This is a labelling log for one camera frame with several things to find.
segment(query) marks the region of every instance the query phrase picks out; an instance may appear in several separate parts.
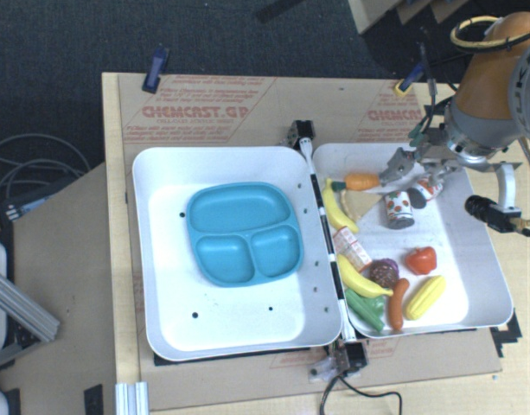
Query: orange carrot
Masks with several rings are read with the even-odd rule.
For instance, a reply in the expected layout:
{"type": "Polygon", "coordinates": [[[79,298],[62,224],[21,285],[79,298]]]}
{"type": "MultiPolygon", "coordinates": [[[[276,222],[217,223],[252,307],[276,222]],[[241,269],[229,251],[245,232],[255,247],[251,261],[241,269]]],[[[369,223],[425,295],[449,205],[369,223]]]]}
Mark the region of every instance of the orange carrot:
{"type": "Polygon", "coordinates": [[[367,190],[380,185],[380,178],[377,174],[347,174],[344,182],[347,189],[367,190]]]}

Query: cable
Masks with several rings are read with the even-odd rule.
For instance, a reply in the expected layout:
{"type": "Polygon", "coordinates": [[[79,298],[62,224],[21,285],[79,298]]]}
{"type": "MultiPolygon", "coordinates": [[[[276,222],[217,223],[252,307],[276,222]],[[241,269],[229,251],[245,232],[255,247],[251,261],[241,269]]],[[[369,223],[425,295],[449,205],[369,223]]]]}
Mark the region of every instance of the cable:
{"type": "MultiPolygon", "coordinates": [[[[13,141],[16,141],[16,140],[21,140],[21,139],[24,139],[24,138],[43,138],[43,139],[55,141],[55,142],[57,142],[59,144],[62,144],[63,146],[65,146],[65,147],[69,148],[70,150],[72,150],[80,158],[82,163],[86,166],[86,170],[87,171],[90,171],[92,169],[90,167],[90,163],[87,161],[87,159],[84,157],[84,155],[78,150],[78,148],[76,148],[75,146],[70,144],[68,141],[63,140],[62,138],[54,137],[54,136],[48,135],[48,134],[28,133],[28,134],[15,135],[13,137],[8,137],[8,138],[5,138],[4,140],[1,140],[0,141],[0,147],[2,147],[3,145],[5,145],[7,143],[10,143],[10,142],[13,142],[13,141]]],[[[15,166],[21,164],[20,162],[16,162],[16,161],[10,160],[8,158],[3,158],[1,156],[0,156],[0,162],[11,164],[11,165],[15,165],[15,166]]]]}
{"type": "Polygon", "coordinates": [[[324,393],[322,394],[322,398],[320,401],[319,406],[319,413],[320,415],[324,415],[324,408],[326,406],[326,400],[328,399],[328,396],[332,389],[335,386],[335,383],[337,381],[341,381],[345,386],[347,386],[350,390],[352,390],[355,393],[358,393],[359,395],[367,398],[384,398],[389,396],[396,396],[399,400],[399,415],[402,415],[403,413],[403,397],[401,397],[401,394],[399,392],[385,392],[385,393],[364,393],[363,391],[360,391],[356,387],[351,386],[345,378],[343,378],[343,373],[340,373],[339,375],[336,375],[326,386],[326,389],[324,389],[324,393]]]}
{"type": "Polygon", "coordinates": [[[434,46],[434,42],[430,37],[430,33],[428,32],[428,29],[422,28],[421,30],[423,34],[425,35],[426,39],[428,40],[428,42],[430,43],[431,48],[436,53],[436,57],[437,57],[437,61],[435,62],[436,64],[434,65],[433,63],[430,63],[430,66],[431,67],[439,66],[439,69],[441,70],[442,75],[445,77],[445,82],[447,83],[447,86],[449,86],[454,92],[456,92],[458,88],[453,84],[453,82],[447,76],[447,73],[445,72],[445,67],[444,67],[444,63],[446,61],[441,60],[441,57],[439,56],[439,50],[434,46]]]}
{"type": "Polygon", "coordinates": [[[40,184],[40,185],[48,185],[49,182],[44,182],[42,180],[26,180],[21,181],[17,180],[17,176],[20,172],[23,172],[26,168],[29,168],[31,170],[35,171],[45,171],[45,172],[55,172],[55,171],[61,171],[63,174],[70,174],[72,177],[78,179],[81,176],[83,176],[87,171],[89,172],[91,170],[91,166],[89,162],[87,161],[86,157],[72,144],[67,142],[66,140],[63,140],[62,138],[55,137],[48,134],[42,134],[42,133],[26,133],[26,134],[19,134],[12,137],[5,138],[4,140],[0,141],[0,148],[3,147],[6,144],[23,140],[23,139],[43,139],[43,140],[49,140],[52,142],[56,142],[69,150],[71,150],[81,161],[81,164],[86,168],[86,170],[76,169],[72,167],[69,164],[59,162],[53,159],[49,158],[37,158],[34,160],[27,161],[26,163],[18,162],[16,160],[5,158],[0,156],[0,163],[8,164],[10,166],[13,166],[14,168],[10,170],[5,176],[0,180],[0,195],[2,193],[3,187],[5,187],[5,198],[10,198],[11,189],[13,186],[16,186],[18,184],[40,184]]]}
{"type": "Polygon", "coordinates": [[[512,46],[522,43],[530,39],[530,32],[525,34],[516,35],[514,37],[508,37],[501,40],[488,40],[488,41],[465,41],[459,36],[464,30],[477,24],[489,24],[493,25],[499,18],[493,16],[478,16],[472,17],[468,20],[460,22],[450,33],[451,42],[457,47],[457,49],[468,52],[468,53],[487,53],[494,51],[502,51],[503,49],[510,49],[512,46]]]}
{"type": "Polygon", "coordinates": [[[412,143],[415,139],[421,138],[425,134],[431,125],[431,119],[433,118],[434,113],[441,107],[445,107],[452,99],[453,96],[451,95],[431,106],[430,111],[427,112],[426,115],[424,115],[418,124],[412,129],[412,131],[409,132],[408,137],[412,139],[412,143]]]}
{"type": "Polygon", "coordinates": [[[409,132],[408,137],[411,139],[410,145],[412,147],[418,147],[425,137],[425,133],[430,128],[431,122],[434,118],[434,112],[436,111],[436,81],[431,74],[430,63],[428,62],[428,57],[426,56],[426,46],[424,43],[419,43],[420,47],[420,59],[424,68],[424,74],[428,82],[428,92],[430,93],[431,104],[430,109],[426,110],[426,115],[422,120],[409,132]]]}
{"type": "Polygon", "coordinates": [[[71,172],[75,178],[80,178],[78,175],[78,171],[76,169],[71,168],[68,164],[57,162],[55,160],[50,160],[47,158],[36,158],[35,160],[30,160],[26,163],[18,163],[18,165],[10,170],[1,180],[0,180],[0,189],[3,187],[3,185],[6,182],[16,182],[15,176],[17,173],[22,171],[23,169],[27,168],[28,166],[35,167],[37,164],[53,164],[56,166],[61,166],[62,169],[64,169],[64,172],[71,172]]]}
{"type": "Polygon", "coordinates": [[[530,163],[530,142],[528,142],[526,137],[520,137],[518,139],[518,143],[522,148],[522,152],[524,152],[524,156],[526,157],[527,162],[530,163]]]}
{"type": "Polygon", "coordinates": [[[446,63],[450,63],[451,61],[465,59],[467,57],[470,57],[470,54],[467,54],[465,52],[462,52],[462,53],[457,54],[457,55],[453,55],[452,57],[446,57],[444,59],[440,58],[439,54],[437,54],[437,61],[431,62],[430,66],[432,66],[432,67],[442,66],[442,65],[444,65],[446,63]]]}

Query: yellow corn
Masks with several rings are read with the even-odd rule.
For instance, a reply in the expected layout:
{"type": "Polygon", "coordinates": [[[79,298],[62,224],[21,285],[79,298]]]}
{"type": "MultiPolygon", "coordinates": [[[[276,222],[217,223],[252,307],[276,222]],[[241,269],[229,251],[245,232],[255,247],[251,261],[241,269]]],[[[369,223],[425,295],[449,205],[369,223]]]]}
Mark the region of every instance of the yellow corn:
{"type": "Polygon", "coordinates": [[[446,285],[441,275],[428,278],[405,306],[405,318],[418,320],[441,297],[446,285]]]}

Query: toy can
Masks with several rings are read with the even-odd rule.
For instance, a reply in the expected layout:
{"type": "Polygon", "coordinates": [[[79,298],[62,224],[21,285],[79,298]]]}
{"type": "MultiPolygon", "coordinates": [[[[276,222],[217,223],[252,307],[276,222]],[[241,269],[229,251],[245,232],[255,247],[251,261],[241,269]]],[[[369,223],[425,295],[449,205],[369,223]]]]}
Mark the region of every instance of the toy can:
{"type": "Polygon", "coordinates": [[[396,190],[384,195],[384,202],[390,229],[404,229],[414,224],[411,200],[405,190],[396,190]]]}
{"type": "Polygon", "coordinates": [[[407,194],[413,208],[423,209],[426,203],[436,198],[443,189],[444,185],[441,182],[431,184],[430,176],[423,175],[407,189],[407,194]]]}

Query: blue clamp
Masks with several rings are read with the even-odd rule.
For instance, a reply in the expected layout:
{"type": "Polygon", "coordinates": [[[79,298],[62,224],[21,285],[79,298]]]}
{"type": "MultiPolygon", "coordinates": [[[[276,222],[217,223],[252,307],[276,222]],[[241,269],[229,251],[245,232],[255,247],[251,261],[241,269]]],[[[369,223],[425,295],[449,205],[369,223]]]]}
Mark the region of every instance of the blue clamp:
{"type": "Polygon", "coordinates": [[[163,72],[169,59],[169,50],[159,46],[153,54],[153,61],[151,62],[151,70],[147,73],[144,80],[142,90],[147,93],[156,93],[159,86],[159,74],[163,72]]]}
{"type": "Polygon", "coordinates": [[[424,64],[420,62],[419,64],[417,64],[417,66],[413,68],[411,73],[409,73],[409,75],[405,79],[399,80],[397,82],[397,84],[393,88],[395,94],[400,97],[405,97],[409,93],[409,91],[411,91],[412,83],[419,81],[424,75],[424,71],[424,64]]]}

